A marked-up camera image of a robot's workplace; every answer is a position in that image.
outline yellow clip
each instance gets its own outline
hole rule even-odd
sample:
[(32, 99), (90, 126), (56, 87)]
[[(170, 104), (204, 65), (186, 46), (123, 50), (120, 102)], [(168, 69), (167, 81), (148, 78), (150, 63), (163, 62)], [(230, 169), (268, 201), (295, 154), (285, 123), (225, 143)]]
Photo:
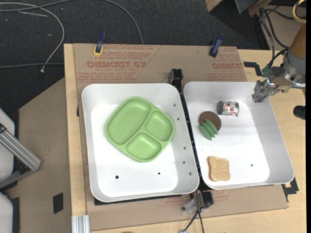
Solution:
[(101, 47), (100, 52), (96, 52), (96, 48), (97, 48), (97, 45), (95, 45), (93, 53), (94, 53), (95, 55), (101, 55), (101, 54), (103, 53), (103, 46)]

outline black fabric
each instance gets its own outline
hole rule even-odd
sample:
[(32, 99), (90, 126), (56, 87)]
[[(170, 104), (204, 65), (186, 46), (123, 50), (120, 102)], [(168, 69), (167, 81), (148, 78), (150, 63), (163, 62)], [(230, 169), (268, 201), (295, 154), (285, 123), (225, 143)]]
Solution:
[[(41, 5), (58, 0), (0, 0)], [(239, 15), (233, 0), (224, 0), (212, 13), (205, 0), (112, 0), (136, 19), (145, 44), (209, 45), (214, 36), (223, 45), (239, 49), (265, 49), (257, 36), (254, 18)], [(0, 8), (21, 6), (0, 5)], [(130, 17), (104, 1), (78, 0), (46, 8), (56, 14), (65, 28), (64, 43), (97, 43), (106, 31), (106, 43), (140, 44)], [(39, 9), (30, 13), (0, 14), (0, 66), (45, 62), (58, 45), (62, 31), (54, 17)], [(61, 47), (50, 62), (63, 62)], [(0, 108), (9, 116), (56, 81), (64, 77), (62, 66), (0, 69)]]

